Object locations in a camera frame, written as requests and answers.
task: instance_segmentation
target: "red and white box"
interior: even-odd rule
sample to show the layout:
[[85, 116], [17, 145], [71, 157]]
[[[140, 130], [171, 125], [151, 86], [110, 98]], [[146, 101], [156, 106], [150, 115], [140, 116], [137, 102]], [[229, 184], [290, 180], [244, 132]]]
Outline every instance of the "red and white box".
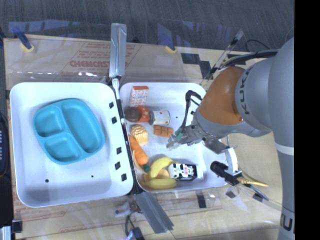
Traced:
[[129, 106], [135, 108], [138, 106], [144, 106], [148, 96], [148, 91], [149, 88], [146, 85], [133, 86], [129, 99]]

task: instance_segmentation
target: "banana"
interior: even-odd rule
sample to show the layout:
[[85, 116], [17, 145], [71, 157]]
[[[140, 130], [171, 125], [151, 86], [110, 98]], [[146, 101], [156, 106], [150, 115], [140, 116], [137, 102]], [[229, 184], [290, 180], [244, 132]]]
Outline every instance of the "banana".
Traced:
[[[151, 180], [149, 173], [144, 173], [143, 175], [144, 181], [148, 182]], [[169, 179], [170, 178], [170, 174], [168, 172], [168, 170], [166, 169], [161, 169], [158, 173], [158, 175], [155, 177], [156, 179]]]
[[173, 178], [155, 178], [141, 184], [154, 190], [166, 190], [175, 188], [177, 181]]
[[167, 167], [173, 163], [174, 161], [166, 156], [154, 161], [150, 166], [150, 179], [155, 179], [162, 168]]

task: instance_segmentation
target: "orange carrot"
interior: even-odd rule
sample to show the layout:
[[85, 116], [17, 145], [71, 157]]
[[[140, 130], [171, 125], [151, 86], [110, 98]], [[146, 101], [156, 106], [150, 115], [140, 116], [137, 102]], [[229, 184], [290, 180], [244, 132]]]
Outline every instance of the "orange carrot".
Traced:
[[139, 165], [143, 166], [146, 163], [148, 163], [148, 157], [147, 154], [144, 152], [142, 147], [139, 145], [139, 143], [136, 141], [134, 137], [129, 135], [129, 141], [132, 152], [134, 151], [134, 157]]

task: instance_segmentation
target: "white stripe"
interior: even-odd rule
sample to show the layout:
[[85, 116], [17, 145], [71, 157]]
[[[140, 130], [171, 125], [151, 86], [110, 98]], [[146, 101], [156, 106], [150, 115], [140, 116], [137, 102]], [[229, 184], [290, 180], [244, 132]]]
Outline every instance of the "white stripe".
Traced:
[[290, 156], [294, 156], [295, 155], [295, 148], [292, 146], [283, 146], [280, 145], [278, 143], [274, 143], [275, 144], [275, 148], [281, 152], [284, 153], [286, 155], [290, 155]]

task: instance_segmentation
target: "green object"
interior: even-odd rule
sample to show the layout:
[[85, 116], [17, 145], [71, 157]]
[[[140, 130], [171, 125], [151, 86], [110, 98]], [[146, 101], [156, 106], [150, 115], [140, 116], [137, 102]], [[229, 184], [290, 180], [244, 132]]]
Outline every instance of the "green object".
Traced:
[[144, 165], [143, 165], [143, 170], [144, 170], [146, 173], [148, 173], [148, 172], [150, 172], [150, 167], [149, 167], [147, 164], [144, 164]]

